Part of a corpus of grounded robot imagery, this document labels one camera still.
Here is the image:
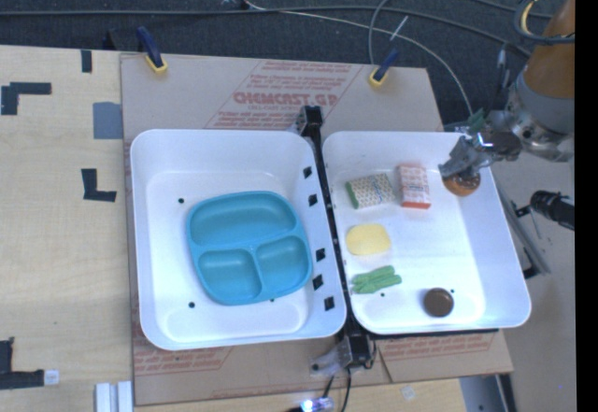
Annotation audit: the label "black block with thin wires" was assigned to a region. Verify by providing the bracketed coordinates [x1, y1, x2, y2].
[342, 334, 376, 368]

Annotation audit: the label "white plastic tray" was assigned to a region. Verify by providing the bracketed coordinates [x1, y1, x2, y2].
[129, 128, 349, 352]
[321, 130, 534, 336]

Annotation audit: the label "brown doughnut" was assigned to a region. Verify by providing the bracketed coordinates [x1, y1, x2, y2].
[441, 168, 482, 198]

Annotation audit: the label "brown cardboard board red print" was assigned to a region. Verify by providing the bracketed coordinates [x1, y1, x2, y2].
[120, 53, 515, 407]

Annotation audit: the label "yellow bread slice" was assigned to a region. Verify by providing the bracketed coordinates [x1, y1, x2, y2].
[345, 222, 392, 258]

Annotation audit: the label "brown round biscuit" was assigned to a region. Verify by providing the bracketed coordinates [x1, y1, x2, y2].
[422, 287, 455, 319]

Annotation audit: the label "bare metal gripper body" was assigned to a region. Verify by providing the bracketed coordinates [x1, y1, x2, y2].
[472, 108, 575, 163]

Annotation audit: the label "green beans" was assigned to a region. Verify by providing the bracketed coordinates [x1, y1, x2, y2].
[350, 264, 404, 296]

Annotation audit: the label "black cylinder on white bracket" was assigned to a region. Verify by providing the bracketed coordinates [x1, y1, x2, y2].
[529, 190, 577, 232]

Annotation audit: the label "orange and white carton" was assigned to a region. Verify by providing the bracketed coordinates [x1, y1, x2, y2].
[396, 163, 433, 210]

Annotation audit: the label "thin black rod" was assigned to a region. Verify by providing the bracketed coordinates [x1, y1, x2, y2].
[308, 120, 362, 347]

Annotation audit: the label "green and white packet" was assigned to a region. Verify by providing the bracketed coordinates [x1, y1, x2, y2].
[344, 172, 397, 211]

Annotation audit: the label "blue divided plate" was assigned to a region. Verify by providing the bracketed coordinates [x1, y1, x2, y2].
[185, 190, 314, 307]

